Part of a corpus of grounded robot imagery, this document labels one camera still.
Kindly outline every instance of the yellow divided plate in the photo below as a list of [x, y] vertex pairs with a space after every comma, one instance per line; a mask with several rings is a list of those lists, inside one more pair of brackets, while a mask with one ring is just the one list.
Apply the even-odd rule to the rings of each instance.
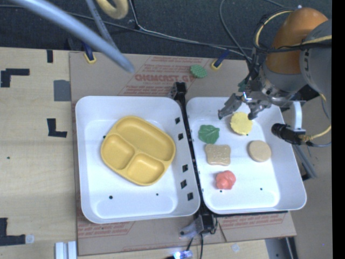
[[103, 162], [127, 180], [142, 186], [156, 183], [176, 153], [173, 139], [136, 116], [115, 123], [101, 146]]

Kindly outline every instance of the beige round object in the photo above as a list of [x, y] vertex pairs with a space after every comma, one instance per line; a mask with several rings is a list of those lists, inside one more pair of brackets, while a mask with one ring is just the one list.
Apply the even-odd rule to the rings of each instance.
[[249, 156], [257, 162], [265, 162], [272, 155], [269, 145], [261, 140], [251, 141], [248, 145], [248, 153]]
[[231, 117], [230, 126], [234, 132], [247, 135], [252, 130], [253, 121], [248, 119], [247, 113], [235, 112]]

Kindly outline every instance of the green leaf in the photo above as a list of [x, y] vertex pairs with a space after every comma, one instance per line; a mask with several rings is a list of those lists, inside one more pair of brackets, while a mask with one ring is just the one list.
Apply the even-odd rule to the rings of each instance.
[[199, 139], [207, 144], [214, 144], [219, 138], [219, 130], [212, 125], [201, 125], [198, 133]]

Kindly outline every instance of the gray floor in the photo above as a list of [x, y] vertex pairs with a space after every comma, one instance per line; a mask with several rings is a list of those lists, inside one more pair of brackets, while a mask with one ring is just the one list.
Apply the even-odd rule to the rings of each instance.
[[[84, 0], [48, 0], [68, 12], [90, 16]], [[219, 19], [219, 6], [222, 0], [133, 0], [141, 26], [175, 37], [198, 42], [232, 45], [234, 42], [225, 32]], [[311, 7], [332, 18], [332, 0], [271, 0], [284, 6]], [[0, 5], [10, 4], [0, 0]], [[252, 47], [252, 35], [262, 15], [270, 13], [277, 6], [264, 0], [226, 0], [223, 7], [224, 20], [240, 46]], [[0, 46], [35, 49], [81, 50], [81, 42], [60, 27], [20, 8], [2, 7], [0, 22]], [[135, 28], [132, 12], [120, 21], [114, 21], [102, 14], [104, 21]], [[93, 21], [80, 19], [94, 31]], [[269, 45], [279, 22], [265, 29], [262, 35], [264, 44]], [[172, 56], [218, 57], [223, 50], [206, 45], [192, 45], [161, 39], [143, 33], [107, 26], [115, 43], [123, 53], [161, 54]], [[231, 53], [230, 59], [243, 59]], [[327, 127], [328, 121], [320, 115], [320, 101], [309, 101], [303, 107], [306, 112], [305, 128], [319, 133]], [[318, 141], [330, 140], [330, 133]], [[303, 147], [314, 165], [318, 177], [305, 181], [308, 201], [305, 207], [292, 212], [297, 230], [295, 237], [299, 259], [325, 259], [333, 257], [332, 231], [332, 155], [331, 147]]]

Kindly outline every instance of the white tray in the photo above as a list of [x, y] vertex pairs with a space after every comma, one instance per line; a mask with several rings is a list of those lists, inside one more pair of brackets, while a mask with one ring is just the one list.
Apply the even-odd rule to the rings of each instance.
[[[157, 183], [138, 186], [102, 161], [103, 137], [117, 120], [135, 115], [172, 137], [176, 155]], [[181, 109], [165, 97], [80, 99], [75, 107], [82, 212], [94, 223], [188, 216], [200, 206]]]
[[[229, 125], [231, 116], [218, 118], [218, 110], [224, 107], [228, 98], [192, 98], [187, 103], [187, 113], [196, 164], [206, 206], [217, 214], [237, 214], [297, 210], [306, 203], [306, 192], [293, 153], [287, 142], [274, 136], [271, 127], [283, 124], [280, 109], [276, 106], [265, 109], [253, 120], [252, 131], [245, 135], [235, 134]], [[249, 113], [242, 104], [237, 112]], [[204, 147], [206, 143], [198, 138], [201, 125], [220, 128], [215, 144], [231, 147], [230, 165], [209, 165]], [[252, 140], [263, 140], [272, 150], [271, 158], [262, 163], [253, 161], [247, 153], [247, 144]], [[219, 190], [215, 176], [224, 170], [232, 171], [236, 183], [231, 190]]]

